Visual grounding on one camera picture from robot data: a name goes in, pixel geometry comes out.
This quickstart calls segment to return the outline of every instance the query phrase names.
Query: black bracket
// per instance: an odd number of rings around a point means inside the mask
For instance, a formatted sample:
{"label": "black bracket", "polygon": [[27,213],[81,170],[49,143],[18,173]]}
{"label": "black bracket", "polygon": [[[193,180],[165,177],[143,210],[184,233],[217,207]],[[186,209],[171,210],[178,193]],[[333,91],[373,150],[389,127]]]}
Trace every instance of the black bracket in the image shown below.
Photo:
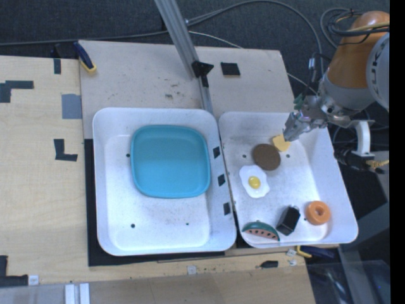
{"label": "black bracket", "polygon": [[207,74],[213,69],[214,66],[212,64],[207,64],[200,61],[194,61],[191,63],[191,67],[194,71],[194,75],[197,78],[201,78],[202,86],[208,88],[209,85]]}

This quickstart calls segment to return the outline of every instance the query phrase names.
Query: dark background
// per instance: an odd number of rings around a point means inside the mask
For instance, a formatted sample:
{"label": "dark background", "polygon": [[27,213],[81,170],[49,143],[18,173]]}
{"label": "dark background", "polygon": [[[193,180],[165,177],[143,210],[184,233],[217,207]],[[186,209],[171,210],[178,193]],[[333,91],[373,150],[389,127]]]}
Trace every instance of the dark background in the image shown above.
{"label": "dark background", "polygon": [[[192,19],[244,1],[251,0],[177,0],[177,3],[183,16]],[[51,51],[57,50],[62,58],[74,58],[72,42],[79,39],[172,44],[168,34],[134,37],[162,29],[153,0],[0,0],[0,6],[1,55],[52,57],[55,54]],[[325,12],[334,15],[328,12],[334,8],[390,13],[390,0],[256,1],[232,8],[190,30],[220,37],[243,48],[279,50],[287,72],[307,82],[308,60],[319,49],[311,27],[302,16],[318,35],[322,53],[331,58],[335,48],[322,34],[320,19]],[[229,46],[196,34],[192,34],[192,40],[198,46]],[[335,37],[334,41],[338,42],[339,38]],[[291,77],[290,83],[296,96],[303,91],[302,83]],[[388,150],[389,114],[374,103],[359,116],[370,116],[379,128],[372,131],[371,150]],[[328,129],[333,134],[336,128]],[[341,130],[336,141],[353,137],[351,131]],[[375,174],[345,166],[341,170],[357,219],[386,202]],[[363,260],[382,259],[390,265],[389,234],[378,238],[360,254]]]}

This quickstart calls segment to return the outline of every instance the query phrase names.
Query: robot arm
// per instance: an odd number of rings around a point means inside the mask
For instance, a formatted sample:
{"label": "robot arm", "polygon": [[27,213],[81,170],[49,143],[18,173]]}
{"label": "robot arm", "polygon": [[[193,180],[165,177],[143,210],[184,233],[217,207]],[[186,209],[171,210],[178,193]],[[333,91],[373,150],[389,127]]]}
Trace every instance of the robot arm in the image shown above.
{"label": "robot arm", "polygon": [[[345,31],[346,37],[320,80],[316,95],[294,101],[297,111],[290,113],[283,130],[286,141],[328,123],[355,127],[359,143],[354,157],[360,157],[361,163],[372,160],[368,125],[351,117],[375,101],[389,111],[389,32],[381,29],[383,26],[389,27],[389,15],[370,11],[361,14]],[[349,154],[335,156],[341,162],[349,158]]]}

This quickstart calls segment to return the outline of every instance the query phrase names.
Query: toy donut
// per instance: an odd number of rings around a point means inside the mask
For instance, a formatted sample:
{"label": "toy donut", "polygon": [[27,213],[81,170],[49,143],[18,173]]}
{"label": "toy donut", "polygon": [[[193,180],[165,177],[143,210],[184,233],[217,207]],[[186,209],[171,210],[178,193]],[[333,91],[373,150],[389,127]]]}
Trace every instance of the toy donut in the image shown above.
{"label": "toy donut", "polygon": [[309,223],[321,225],[330,220],[330,210],[324,202],[316,200],[306,207],[305,216]]}

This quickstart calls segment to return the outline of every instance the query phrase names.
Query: blue clamp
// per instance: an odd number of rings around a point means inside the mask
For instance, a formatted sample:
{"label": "blue clamp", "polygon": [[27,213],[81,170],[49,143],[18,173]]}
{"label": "blue clamp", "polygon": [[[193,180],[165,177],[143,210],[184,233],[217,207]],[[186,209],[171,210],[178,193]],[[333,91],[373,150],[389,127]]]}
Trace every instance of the blue clamp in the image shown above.
{"label": "blue clamp", "polygon": [[84,50],[84,48],[78,42],[73,43],[73,48],[75,49],[75,52],[78,54],[80,64],[85,68],[85,70],[89,73],[95,72],[97,66],[93,62],[91,62],[91,59],[87,54],[87,52]]}

